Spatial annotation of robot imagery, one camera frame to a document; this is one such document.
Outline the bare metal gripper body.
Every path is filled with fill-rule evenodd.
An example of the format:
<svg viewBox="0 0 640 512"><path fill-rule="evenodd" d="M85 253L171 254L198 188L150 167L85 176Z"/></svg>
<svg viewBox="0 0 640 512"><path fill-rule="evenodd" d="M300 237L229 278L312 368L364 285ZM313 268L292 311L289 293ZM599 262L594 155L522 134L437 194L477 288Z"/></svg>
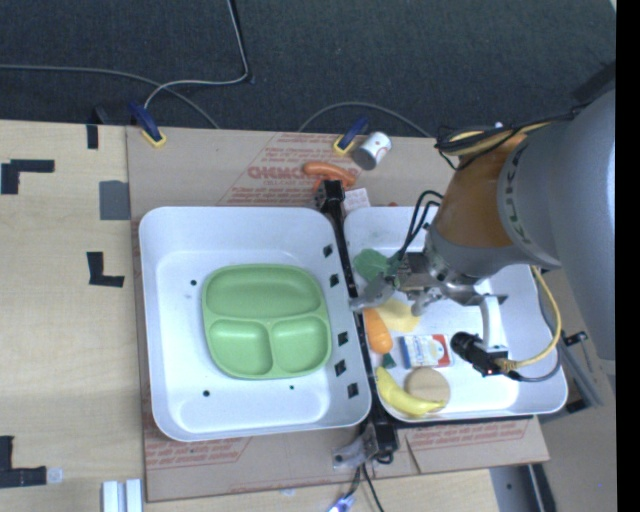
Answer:
<svg viewBox="0 0 640 512"><path fill-rule="evenodd" d="M408 298L411 292L440 291L443 299L460 305L476 305L481 301L476 286L489 277L462 271L437 252L399 252L397 263L398 289Z"/></svg>

